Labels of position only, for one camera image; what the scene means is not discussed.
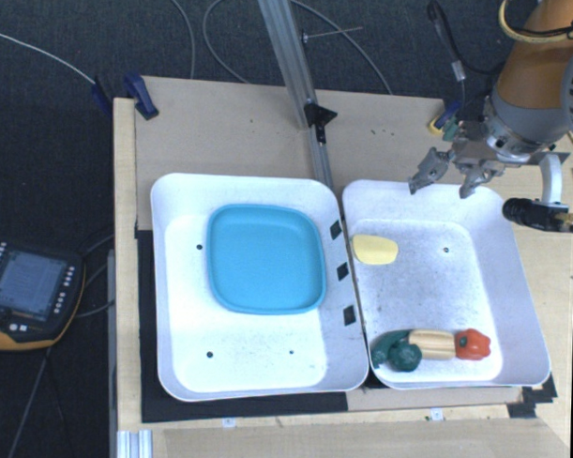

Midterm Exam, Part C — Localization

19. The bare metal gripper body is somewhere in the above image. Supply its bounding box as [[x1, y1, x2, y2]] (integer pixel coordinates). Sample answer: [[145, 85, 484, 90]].
[[449, 114, 555, 181]]

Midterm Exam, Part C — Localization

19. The yellow rounded toy food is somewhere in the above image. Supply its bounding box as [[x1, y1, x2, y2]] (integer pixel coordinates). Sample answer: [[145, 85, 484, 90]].
[[350, 232, 400, 267]]

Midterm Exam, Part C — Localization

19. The white plastic tray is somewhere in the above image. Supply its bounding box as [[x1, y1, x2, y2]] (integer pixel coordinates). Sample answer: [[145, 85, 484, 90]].
[[142, 171, 376, 409], [335, 177, 559, 396]]

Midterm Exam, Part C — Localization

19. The red bell pepper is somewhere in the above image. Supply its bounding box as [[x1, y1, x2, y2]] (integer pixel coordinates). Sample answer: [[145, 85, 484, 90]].
[[453, 327, 493, 362]]

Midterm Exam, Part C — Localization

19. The pale yellow corn cob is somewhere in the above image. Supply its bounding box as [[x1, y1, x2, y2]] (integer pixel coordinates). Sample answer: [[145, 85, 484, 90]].
[[407, 328, 458, 362]]

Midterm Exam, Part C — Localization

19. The blue plate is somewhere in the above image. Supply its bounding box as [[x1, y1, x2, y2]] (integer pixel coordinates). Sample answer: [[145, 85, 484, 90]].
[[203, 201, 330, 319]]

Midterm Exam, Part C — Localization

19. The green broccoli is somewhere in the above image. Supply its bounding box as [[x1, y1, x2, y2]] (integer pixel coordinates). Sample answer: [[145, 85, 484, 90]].
[[369, 328, 426, 374]]

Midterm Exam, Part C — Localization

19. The brown cardboard board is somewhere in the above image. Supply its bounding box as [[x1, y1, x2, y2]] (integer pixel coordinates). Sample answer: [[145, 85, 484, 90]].
[[124, 74, 573, 420]]

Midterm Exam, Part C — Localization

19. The black cylinder on white bracket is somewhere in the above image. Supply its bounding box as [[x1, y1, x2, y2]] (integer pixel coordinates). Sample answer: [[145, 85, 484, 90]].
[[501, 151, 573, 234]]

